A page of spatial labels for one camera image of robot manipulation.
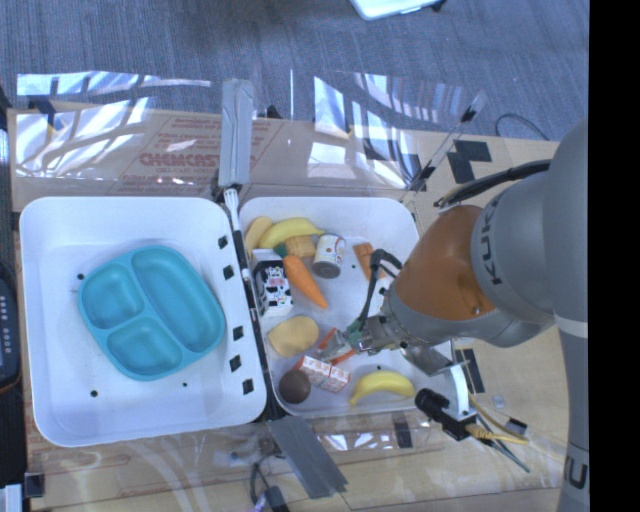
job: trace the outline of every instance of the carrot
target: carrot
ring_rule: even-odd
[[[302,259],[295,254],[287,254],[282,263],[289,282],[322,309],[327,309],[327,300]]]

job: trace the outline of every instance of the hole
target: hole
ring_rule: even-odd
[[[229,366],[231,367],[232,372],[235,372],[241,365],[242,362],[240,361],[240,354],[229,360]]]
[[[227,265],[226,267],[224,267],[222,272],[224,273],[224,278],[226,280],[229,280],[233,277],[233,267],[231,265]]]
[[[247,379],[242,383],[242,394],[246,395],[253,391],[253,379]]]

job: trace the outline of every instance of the tin can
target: tin can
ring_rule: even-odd
[[[338,277],[344,258],[344,247],[344,238],[332,234],[322,235],[316,245],[311,270],[320,277],[329,279]]]

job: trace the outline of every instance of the turquoise plate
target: turquoise plate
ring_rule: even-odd
[[[179,252],[153,245],[93,270],[78,294],[80,313],[125,375],[154,380],[211,351],[225,333],[222,308]]]

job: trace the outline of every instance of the brown ball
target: brown ball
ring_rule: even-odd
[[[289,370],[280,379],[280,395],[285,402],[299,404],[311,393],[311,381],[301,370]]]

